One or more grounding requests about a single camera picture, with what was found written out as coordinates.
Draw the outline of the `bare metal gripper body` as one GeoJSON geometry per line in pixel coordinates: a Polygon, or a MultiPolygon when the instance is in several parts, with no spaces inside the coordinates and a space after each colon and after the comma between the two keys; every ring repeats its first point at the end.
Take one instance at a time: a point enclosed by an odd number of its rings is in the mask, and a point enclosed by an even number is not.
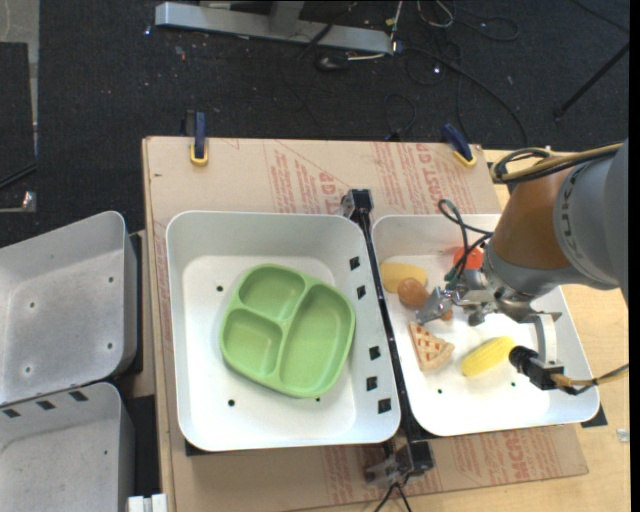
{"type": "Polygon", "coordinates": [[[531,323],[537,317],[531,302],[533,297],[514,290],[493,273],[486,274],[482,269],[464,270],[460,276],[449,281],[452,302],[466,309],[477,305],[490,305],[496,309],[494,314],[506,315],[517,323],[531,323]]]}

